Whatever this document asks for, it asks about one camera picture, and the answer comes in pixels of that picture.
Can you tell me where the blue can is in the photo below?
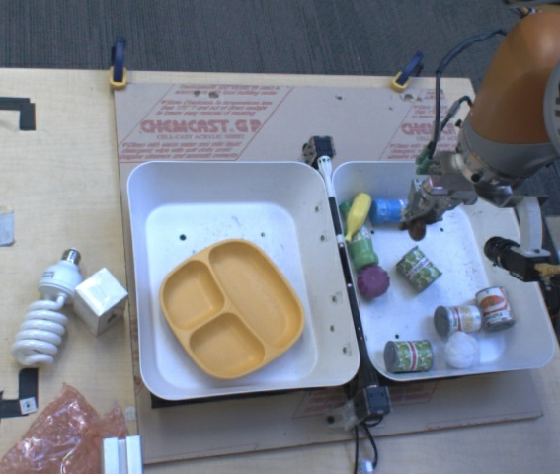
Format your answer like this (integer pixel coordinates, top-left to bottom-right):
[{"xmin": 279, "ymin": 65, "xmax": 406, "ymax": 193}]
[{"xmin": 368, "ymin": 197, "xmax": 408, "ymax": 226}]

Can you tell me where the white spiral light bulb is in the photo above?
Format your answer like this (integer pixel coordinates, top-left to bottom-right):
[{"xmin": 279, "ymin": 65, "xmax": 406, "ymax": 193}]
[{"xmin": 10, "ymin": 247, "xmax": 85, "ymax": 368}]

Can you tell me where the black cylinder on white bracket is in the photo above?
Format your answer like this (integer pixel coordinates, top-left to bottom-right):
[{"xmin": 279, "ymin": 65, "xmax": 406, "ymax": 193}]
[{"xmin": 483, "ymin": 196, "xmax": 553, "ymax": 283}]

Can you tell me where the thin black and white rod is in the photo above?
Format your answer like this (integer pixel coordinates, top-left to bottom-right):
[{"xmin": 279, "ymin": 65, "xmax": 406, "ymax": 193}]
[{"xmin": 316, "ymin": 155, "xmax": 382, "ymax": 395}]

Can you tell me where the green plastic bottle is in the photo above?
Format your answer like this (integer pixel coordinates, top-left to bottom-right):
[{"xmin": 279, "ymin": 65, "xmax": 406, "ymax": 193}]
[{"xmin": 338, "ymin": 199, "xmax": 380, "ymax": 273}]

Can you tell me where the red and white can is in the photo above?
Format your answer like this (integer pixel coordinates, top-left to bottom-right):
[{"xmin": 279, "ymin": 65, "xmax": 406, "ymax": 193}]
[{"xmin": 474, "ymin": 285, "xmax": 517, "ymax": 333}]

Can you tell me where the green can with pea print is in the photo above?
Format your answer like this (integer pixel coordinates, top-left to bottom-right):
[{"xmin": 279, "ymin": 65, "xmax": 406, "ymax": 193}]
[{"xmin": 395, "ymin": 245, "xmax": 443, "ymax": 294}]

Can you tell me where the black block with thin wires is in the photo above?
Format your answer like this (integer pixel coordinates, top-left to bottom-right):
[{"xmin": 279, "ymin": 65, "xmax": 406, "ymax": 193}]
[
  {"xmin": 301, "ymin": 135, "xmax": 337, "ymax": 165},
  {"xmin": 360, "ymin": 384, "xmax": 392, "ymax": 418}
]

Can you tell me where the white plastic tray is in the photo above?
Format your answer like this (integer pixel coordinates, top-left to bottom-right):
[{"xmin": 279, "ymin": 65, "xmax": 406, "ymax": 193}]
[
  {"xmin": 126, "ymin": 160, "xmax": 361, "ymax": 402},
  {"xmin": 331, "ymin": 160, "xmax": 557, "ymax": 383}
]

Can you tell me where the brown toy food piece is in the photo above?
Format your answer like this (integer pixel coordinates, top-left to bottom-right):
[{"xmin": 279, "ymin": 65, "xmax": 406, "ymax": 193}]
[{"xmin": 398, "ymin": 217, "xmax": 430, "ymax": 242}]

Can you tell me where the brown cardboard board red print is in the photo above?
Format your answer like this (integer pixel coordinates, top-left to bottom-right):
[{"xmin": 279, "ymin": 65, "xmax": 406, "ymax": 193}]
[{"xmin": 113, "ymin": 82, "xmax": 543, "ymax": 465}]

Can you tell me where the green and red can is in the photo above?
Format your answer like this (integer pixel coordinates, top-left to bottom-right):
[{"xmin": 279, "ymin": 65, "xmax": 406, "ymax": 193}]
[{"xmin": 383, "ymin": 339, "xmax": 435, "ymax": 375}]

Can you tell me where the pink plastic bag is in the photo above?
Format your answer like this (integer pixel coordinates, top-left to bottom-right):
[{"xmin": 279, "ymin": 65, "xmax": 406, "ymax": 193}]
[{"xmin": 0, "ymin": 382, "xmax": 130, "ymax": 474}]

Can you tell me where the yellow toy squash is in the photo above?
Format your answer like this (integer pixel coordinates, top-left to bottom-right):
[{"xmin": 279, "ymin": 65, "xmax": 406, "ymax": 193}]
[{"xmin": 343, "ymin": 192, "xmax": 373, "ymax": 243}]

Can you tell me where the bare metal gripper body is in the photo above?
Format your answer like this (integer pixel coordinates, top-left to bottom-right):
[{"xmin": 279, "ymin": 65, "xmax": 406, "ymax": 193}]
[{"xmin": 406, "ymin": 151, "xmax": 514, "ymax": 224}]

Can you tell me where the yellow divided plate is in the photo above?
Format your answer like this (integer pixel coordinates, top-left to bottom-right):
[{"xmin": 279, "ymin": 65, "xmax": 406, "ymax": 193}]
[{"xmin": 159, "ymin": 238, "xmax": 307, "ymax": 381}]

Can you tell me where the white and yellow can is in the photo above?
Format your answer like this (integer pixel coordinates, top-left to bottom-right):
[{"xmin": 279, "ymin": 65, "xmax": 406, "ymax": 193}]
[{"xmin": 433, "ymin": 304, "xmax": 484, "ymax": 338}]

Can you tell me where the white cube box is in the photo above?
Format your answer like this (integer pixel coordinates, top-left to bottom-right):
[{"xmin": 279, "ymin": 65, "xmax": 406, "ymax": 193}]
[{"xmin": 72, "ymin": 267, "xmax": 129, "ymax": 338}]

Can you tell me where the white fluffy ball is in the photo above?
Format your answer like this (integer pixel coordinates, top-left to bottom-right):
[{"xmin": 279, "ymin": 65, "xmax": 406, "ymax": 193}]
[{"xmin": 442, "ymin": 331, "xmax": 481, "ymax": 370}]

